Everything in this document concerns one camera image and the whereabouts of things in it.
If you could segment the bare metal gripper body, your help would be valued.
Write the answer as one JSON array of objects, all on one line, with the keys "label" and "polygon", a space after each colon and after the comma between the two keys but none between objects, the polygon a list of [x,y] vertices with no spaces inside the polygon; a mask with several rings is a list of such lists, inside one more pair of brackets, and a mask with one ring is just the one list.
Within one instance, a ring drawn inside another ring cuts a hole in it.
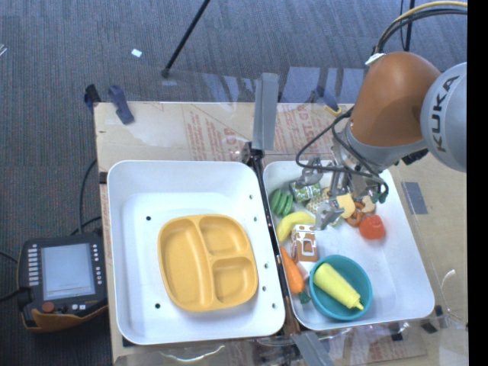
[{"label": "bare metal gripper body", "polygon": [[355,201],[368,196],[386,200],[386,182],[380,173],[386,168],[386,148],[348,140],[332,141],[332,161],[324,168],[331,172],[332,196],[349,192]]}]

